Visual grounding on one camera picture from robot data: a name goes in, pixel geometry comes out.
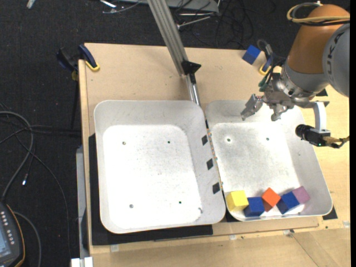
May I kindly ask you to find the yellow cube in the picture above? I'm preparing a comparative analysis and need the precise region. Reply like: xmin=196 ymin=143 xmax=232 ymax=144
xmin=225 ymin=190 xmax=250 ymax=212

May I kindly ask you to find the white plastic tray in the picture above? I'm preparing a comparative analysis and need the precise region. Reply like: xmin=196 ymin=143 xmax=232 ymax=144
xmin=205 ymin=100 xmax=334 ymax=223
xmin=93 ymin=100 xmax=226 ymax=235

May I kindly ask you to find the pink cube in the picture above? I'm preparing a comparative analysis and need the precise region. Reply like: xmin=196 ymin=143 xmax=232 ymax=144
xmin=291 ymin=186 xmax=311 ymax=205

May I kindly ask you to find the black cylinder on white bracket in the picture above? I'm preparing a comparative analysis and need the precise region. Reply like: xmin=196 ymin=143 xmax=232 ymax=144
xmin=295 ymin=100 xmax=332 ymax=147

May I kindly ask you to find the blue cube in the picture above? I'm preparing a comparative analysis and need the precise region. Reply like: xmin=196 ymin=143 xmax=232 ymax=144
xmin=244 ymin=196 xmax=265 ymax=218
xmin=276 ymin=191 xmax=300 ymax=215
xmin=241 ymin=44 xmax=262 ymax=65

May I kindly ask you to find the orange cube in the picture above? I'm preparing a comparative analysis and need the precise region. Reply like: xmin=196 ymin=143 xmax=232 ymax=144
xmin=261 ymin=187 xmax=281 ymax=212

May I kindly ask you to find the pale wood board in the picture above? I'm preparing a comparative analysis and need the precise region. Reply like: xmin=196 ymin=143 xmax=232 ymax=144
xmin=78 ymin=42 xmax=350 ymax=255

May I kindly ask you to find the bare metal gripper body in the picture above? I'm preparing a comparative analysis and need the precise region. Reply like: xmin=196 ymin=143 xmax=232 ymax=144
xmin=260 ymin=72 xmax=318 ymax=113

